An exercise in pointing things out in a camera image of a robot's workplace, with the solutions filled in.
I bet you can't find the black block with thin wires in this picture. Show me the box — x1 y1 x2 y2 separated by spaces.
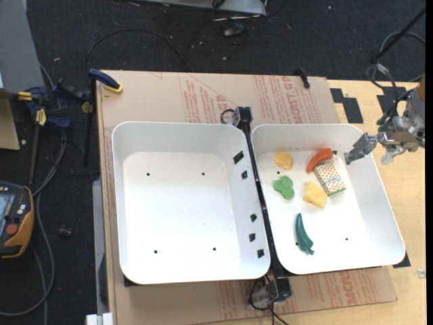
251 277 293 309
232 106 253 128

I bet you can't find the thin black rod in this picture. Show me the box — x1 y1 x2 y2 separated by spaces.
240 120 286 280

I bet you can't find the green broccoli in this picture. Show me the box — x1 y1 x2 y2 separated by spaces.
272 175 296 201

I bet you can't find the brown cardboard board red print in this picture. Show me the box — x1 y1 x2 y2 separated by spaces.
95 69 398 325

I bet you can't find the yellow biscuit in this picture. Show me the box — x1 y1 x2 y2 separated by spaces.
273 151 294 170

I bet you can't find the white plastic tray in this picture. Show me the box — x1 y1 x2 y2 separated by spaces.
111 121 272 286
250 123 407 276

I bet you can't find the green chili pepper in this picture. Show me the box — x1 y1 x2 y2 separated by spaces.
294 213 315 256

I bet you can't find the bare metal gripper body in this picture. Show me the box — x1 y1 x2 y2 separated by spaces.
376 113 426 152

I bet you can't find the yellow cheese wedge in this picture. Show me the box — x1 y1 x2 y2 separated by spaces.
302 181 328 210

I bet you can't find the patterned carton with green edge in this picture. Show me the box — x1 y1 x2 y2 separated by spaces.
313 160 348 197

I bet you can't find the orange chili pepper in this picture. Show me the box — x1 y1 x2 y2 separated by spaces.
306 147 338 174

